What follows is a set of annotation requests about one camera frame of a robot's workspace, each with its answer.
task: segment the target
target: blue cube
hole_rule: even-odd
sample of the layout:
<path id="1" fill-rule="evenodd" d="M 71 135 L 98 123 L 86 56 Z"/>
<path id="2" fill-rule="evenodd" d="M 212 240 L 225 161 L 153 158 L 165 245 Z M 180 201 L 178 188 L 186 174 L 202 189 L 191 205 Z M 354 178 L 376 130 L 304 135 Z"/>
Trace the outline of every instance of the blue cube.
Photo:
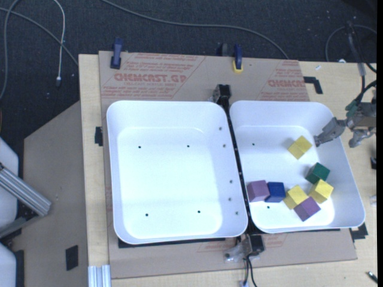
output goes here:
<path id="1" fill-rule="evenodd" d="M 265 202 L 279 203 L 286 198 L 285 185 L 282 182 L 268 182 L 270 195 Z"/>

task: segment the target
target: yellow block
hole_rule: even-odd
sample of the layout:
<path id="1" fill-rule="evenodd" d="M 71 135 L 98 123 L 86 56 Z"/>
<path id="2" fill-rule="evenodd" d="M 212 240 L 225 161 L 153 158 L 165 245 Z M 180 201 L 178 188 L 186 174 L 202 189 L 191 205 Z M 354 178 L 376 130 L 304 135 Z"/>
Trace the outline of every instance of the yellow block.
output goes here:
<path id="1" fill-rule="evenodd" d="M 311 187 L 309 196 L 311 196 L 317 203 L 325 202 L 333 192 L 334 187 L 320 179 L 318 182 Z"/>
<path id="2" fill-rule="evenodd" d="M 301 158 L 304 153 L 306 153 L 312 144 L 306 138 L 301 136 L 293 144 L 288 148 L 289 152 L 294 155 L 294 157 L 298 160 Z"/>
<path id="3" fill-rule="evenodd" d="M 307 198 L 308 196 L 303 189 L 301 189 L 299 185 L 295 185 L 292 189 L 286 192 L 286 198 L 283 199 L 283 202 L 289 209 L 293 209 Z"/>

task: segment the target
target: purple cube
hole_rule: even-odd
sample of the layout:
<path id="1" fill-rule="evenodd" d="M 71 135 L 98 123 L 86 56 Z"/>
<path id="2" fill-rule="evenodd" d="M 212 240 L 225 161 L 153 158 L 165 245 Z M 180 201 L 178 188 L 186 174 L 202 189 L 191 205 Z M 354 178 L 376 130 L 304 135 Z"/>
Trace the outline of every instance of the purple cube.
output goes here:
<path id="1" fill-rule="evenodd" d="M 266 181 L 254 181 L 246 186 L 249 202 L 263 201 L 270 195 Z"/>
<path id="2" fill-rule="evenodd" d="M 319 212 L 321 208 L 312 197 L 308 197 L 301 204 L 298 204 L 294 210 L 302 221 L 306 221 L 313 214 Z"/>
<path id="3" fill-rule="evenodd" d="M 270 196 L 265 200 L 268 203 L 279 203 L 286 198 L 285 185 L 282 182 L 268 182 Z"/>

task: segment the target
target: cube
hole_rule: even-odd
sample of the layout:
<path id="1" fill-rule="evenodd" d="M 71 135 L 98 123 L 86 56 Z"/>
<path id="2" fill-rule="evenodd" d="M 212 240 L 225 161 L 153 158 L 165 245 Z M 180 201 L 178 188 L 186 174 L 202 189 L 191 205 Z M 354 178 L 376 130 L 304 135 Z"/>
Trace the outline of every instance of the cube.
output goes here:
<path id="1" fill-rule="evenodd" d="M 314 184 L 314 186 L 311 187 L 309 196 L 312 197 L 317 203 L 322 204 L 331 196 L 333 190 L 334 187 L 320 179 Z"/>
<path id="2" fill-rule="evenodd" d="M 321 208 L 312 197 L 308 197 L 305 201 L 294 207 L 295 212 L 302 221 L 306 221 L 313 214 L 319 212 Z"/>
<path id="3" fill-rule="evenodd" d="M 265 180 L 250 182 L 246 188 L 249 202 L 264 201 L 270 195 Z"/>
<path id="4" fill-rule="evenodd" d="M 292 189 L 287 191 L 286 198 L 283 199 L 283 202 L 289 209 L 293 209 L 307 198 L 308 196 L 303 189 L 301 189 L 299 185 L 295 185 Z"/>
<path id="5" fill-rule="evenodd" d="M 310 168 L 309 172 L 307 173 L 306 180 L 312 184 L 315 184 L 320 179 L 325 181 L 329 176 L 329 173 L 330 171 L 328 168 L 324 167 L 320 163 L 316 163 Z"/>
<path id="6" fill-rule="evenodd" d="M 279 203 L 286 198 L 285 186 L 282 182 L 268 182 L 270 195 L 265 199 L 268 203 Z"/>
<path id="7" fill-rule="evenodd" d="M 293 144 L 288 148 L 288 150 L 298 160 L 311 147 L 312 147 L 312 144 L 306 138 L 301 136 L 296 141 L 293 142 Z"/>

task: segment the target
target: green block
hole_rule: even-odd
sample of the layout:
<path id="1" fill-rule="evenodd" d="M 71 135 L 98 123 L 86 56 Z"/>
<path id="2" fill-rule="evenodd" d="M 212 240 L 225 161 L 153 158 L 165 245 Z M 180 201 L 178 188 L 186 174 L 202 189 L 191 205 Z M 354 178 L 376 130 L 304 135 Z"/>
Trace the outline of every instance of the green block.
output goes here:
<path id="1" fill-rule="evenodd" d="M 314 166 L 311 167 L 309 170 L 309 173 L 306 176 L 306 180 L 309 181 L 312 184 L 315 184 L 320 179 L 326 180 L 329 176 L 329 169 L 321 165 L 320 163 L 316 163 Z"/>

